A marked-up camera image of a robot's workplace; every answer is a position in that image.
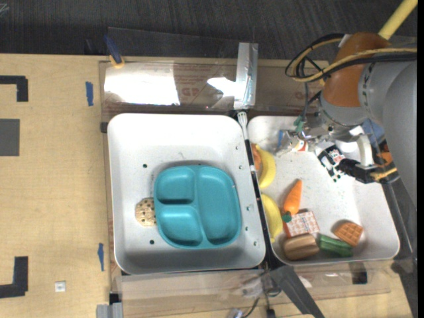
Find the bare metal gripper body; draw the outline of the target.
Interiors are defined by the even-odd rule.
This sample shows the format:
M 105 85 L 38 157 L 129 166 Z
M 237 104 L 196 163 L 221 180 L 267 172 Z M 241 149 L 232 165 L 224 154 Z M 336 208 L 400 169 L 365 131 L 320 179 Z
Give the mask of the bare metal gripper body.
M 334 142 L 345 132 L 345 127 L 330 118 L 324 111 L 316 111 L 314 114 L 301 114 L 296 118 L 296 132 L 303 131 L 311 136 L 308 143 L 310 146 L 321 142 Z

